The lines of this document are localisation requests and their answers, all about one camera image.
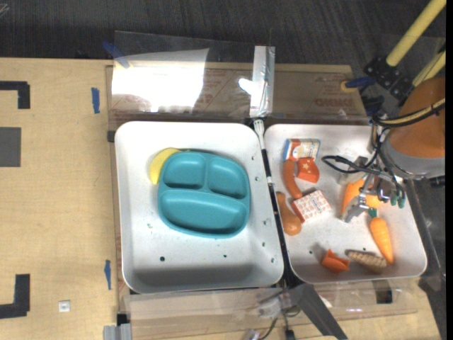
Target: wooden surface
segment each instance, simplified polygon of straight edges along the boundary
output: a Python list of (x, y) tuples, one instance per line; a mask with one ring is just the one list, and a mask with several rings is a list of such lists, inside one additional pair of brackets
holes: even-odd
[[(111, 61), (0, 59), (0, 80), (27, 81), (31, 109), (0, 91), (0, 127), (22, 128), (20, 168), (0, 168), (0, 304), (13, 302), (14, 276), (31, 277), (27, 317), (0, 319), (0, 339), (102, 339), (114, 324), (116, 273), (105, 68)], [(101, 94), (94, 114), (91, 87)], [(415, 287), (416, 313), (342, 321), (351, 339), (439, 339), (428, 300)], [(70, 312), (58, 302), (71, 300)], [(318, 336), (313, 325), (297, 338)], [(232, 334), (200, 340), (242, 339)], [(268, 339), (284, 339), (275, 329)]]

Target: gray square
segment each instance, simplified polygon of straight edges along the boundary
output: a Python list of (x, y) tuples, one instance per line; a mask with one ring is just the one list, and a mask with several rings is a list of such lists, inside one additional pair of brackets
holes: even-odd
[(0, 127), (0, 167), (21, 166), (21, 128)]

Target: small box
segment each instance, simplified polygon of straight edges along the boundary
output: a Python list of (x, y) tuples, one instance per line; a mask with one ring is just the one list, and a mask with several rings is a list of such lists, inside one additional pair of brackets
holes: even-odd
[(304, 157), (316, 159), (320, 144), (319, 140), (313, 139), (287, 139), (283, 149), (283, 160), (296, 162)]
[(331, 209), (331, 205), (320, 190), (302, 196), (300, 199), (293, 201), (291, 206), (296, 215), (303, 220), (317, 217)]

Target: yellow tube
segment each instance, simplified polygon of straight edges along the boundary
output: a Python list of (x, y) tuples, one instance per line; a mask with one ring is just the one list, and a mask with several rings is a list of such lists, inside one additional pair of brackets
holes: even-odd
[(426, 79), (433, 78), (445, 66), (447, 61), (447, 51), (437, 54), (431, 61), (421, 70), (416, 78), (412, 81), (414, 87), (418, 86)]
[(398, 65), (446, 4), (447, 0), (431, 0), (428, 3), (396, 47), (387, 56), (386, 62), (389, 66), (396, 67)]

